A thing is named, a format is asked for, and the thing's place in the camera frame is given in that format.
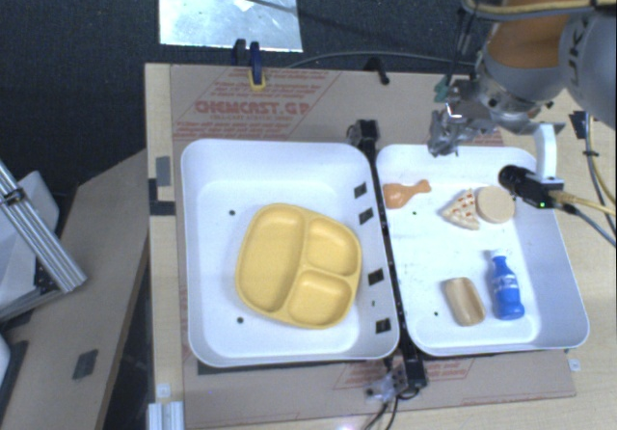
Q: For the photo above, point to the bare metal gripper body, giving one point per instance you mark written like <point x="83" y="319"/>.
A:
<point x="482" y="115"/>

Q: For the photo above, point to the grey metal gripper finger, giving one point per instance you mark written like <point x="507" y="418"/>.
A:
<point x="453" y="141"/>
<point x="437" y="136"/>

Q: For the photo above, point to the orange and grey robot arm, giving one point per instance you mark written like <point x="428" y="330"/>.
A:
<point x="544" y="4"/>

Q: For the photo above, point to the orange toy chicken drumstick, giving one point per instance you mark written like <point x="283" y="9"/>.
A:
<point x="400" y="194"/>

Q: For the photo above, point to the toy pizza slice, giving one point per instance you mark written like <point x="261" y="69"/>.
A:
<point x="463" y="211"/>

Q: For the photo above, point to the beige round biscuit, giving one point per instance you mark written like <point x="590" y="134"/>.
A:
<point x="495" y="205"/>

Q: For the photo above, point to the white plastic tray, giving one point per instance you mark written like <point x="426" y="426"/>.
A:
<point x="217" y="274"/>
<point x="434" y="249"/>

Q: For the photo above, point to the thin black rod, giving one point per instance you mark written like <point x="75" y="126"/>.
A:
<point x="388" y="245"/>

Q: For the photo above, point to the brown cardboard board red print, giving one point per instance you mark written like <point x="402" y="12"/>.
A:
<point x="289" y="95"/>

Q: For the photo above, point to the blue bottle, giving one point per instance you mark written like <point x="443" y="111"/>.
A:
<point x="505" y="290"/>

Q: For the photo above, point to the tan toy bread bun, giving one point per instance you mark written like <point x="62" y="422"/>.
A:
<point x="464" y="303"/>

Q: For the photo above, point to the yellow divided plate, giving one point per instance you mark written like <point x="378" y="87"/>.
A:
<point x="275" y="264"/>

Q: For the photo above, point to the black cylinder on white bracket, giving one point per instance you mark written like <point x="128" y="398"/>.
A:
<point x="525" y="184"/>

